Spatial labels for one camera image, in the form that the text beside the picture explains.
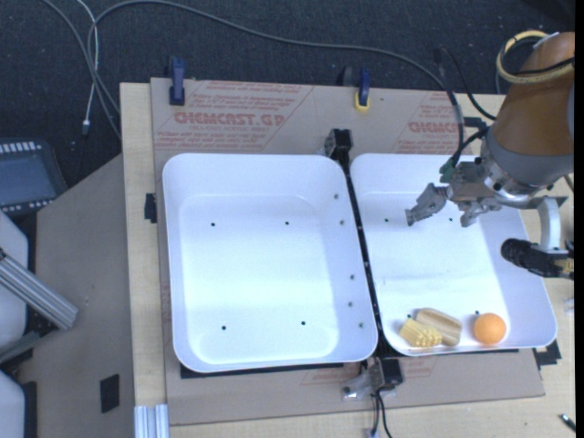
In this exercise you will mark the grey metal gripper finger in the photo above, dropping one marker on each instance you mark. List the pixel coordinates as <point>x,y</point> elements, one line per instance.
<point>471,213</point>
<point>424,207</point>

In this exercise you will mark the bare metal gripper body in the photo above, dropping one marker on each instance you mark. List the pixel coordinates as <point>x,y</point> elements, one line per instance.
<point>479,186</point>

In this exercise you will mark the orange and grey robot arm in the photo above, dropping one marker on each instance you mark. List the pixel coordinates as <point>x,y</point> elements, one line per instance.
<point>534,107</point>

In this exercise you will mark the white plastic tray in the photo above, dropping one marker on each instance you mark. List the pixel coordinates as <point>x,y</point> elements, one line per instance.
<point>269,263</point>
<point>438,263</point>

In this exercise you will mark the thin black rod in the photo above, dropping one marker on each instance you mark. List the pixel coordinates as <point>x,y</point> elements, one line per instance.
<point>362,249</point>

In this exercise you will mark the tan bread loaf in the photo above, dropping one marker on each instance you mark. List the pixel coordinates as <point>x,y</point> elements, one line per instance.
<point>442,324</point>

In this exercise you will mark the orange ball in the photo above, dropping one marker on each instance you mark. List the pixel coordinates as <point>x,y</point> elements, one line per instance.
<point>489,328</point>

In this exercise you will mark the yellow corn cob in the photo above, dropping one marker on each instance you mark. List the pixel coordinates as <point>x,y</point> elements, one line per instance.
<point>420,333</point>

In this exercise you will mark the brown cardboard board red print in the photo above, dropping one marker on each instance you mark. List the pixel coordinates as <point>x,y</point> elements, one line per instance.
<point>292,121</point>

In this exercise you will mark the black cylinder on white bracket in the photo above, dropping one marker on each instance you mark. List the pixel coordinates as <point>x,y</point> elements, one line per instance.
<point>536,244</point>

